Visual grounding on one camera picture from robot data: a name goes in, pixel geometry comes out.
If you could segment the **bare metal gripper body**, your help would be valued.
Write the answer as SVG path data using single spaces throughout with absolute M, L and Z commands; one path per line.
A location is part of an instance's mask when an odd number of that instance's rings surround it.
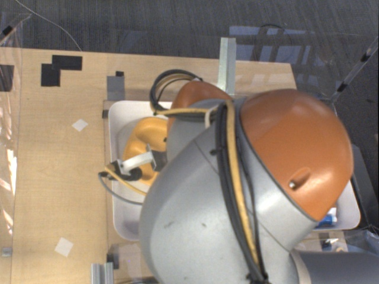
M 167 154 L 165 151 L 152 150 L 152 169 L 154 171 L 161 171 L 168 162 Z

